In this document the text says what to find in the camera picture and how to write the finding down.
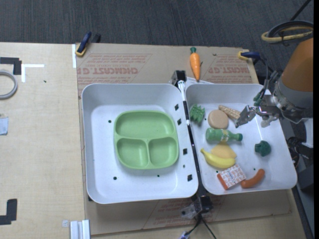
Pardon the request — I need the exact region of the orange sausage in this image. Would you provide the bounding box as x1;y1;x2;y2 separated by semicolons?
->
240;168;266;189

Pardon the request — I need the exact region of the green broccoli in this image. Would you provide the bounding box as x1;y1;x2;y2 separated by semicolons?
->
254;140;272;157

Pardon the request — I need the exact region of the white plastic tray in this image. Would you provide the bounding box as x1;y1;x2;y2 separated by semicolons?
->
185;83;298;196
81;83;199;205

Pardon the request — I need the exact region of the orange and white carton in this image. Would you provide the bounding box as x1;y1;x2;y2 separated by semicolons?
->
216;163;247;191

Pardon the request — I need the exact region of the orange carrot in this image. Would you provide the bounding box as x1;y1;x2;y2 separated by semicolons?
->
189;47;202;82

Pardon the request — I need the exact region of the white paper slip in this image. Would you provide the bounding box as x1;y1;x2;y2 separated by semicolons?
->
185;76;215;85

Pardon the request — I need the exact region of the thin black and white rod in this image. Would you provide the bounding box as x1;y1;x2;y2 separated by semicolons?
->
177;81;208;199

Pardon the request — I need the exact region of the tan round biscuit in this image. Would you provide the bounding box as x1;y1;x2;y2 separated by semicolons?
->
207;109;229;130

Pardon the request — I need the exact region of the green ribbed toy vegetable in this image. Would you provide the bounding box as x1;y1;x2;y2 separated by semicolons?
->
189;104;206;123

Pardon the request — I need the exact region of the green divided plate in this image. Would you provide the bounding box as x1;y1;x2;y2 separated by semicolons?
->
114;110;179;170

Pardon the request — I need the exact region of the brown cardboard board red print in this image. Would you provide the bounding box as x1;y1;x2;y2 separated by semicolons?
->
76;43;292;236

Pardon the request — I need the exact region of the yellow corn cob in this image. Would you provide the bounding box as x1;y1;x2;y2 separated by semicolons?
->
218;105;241;121

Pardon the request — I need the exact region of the grey tape roll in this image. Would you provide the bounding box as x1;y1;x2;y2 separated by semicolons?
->
0;70;18;100

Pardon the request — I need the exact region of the black block with thin wires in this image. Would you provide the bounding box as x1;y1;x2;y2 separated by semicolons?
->
180;195;214;219
171;70;187;86

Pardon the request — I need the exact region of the green bottle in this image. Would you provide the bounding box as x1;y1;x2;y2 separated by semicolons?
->
205;127;243;144

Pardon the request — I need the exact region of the yellow banana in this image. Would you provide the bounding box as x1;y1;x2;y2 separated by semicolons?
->
200;147;236;169

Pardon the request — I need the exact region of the black cylinder on white bracket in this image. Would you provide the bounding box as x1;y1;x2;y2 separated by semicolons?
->
287;118;314;161

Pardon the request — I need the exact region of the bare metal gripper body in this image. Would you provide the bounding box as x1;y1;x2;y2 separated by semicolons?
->
255;95;314;123

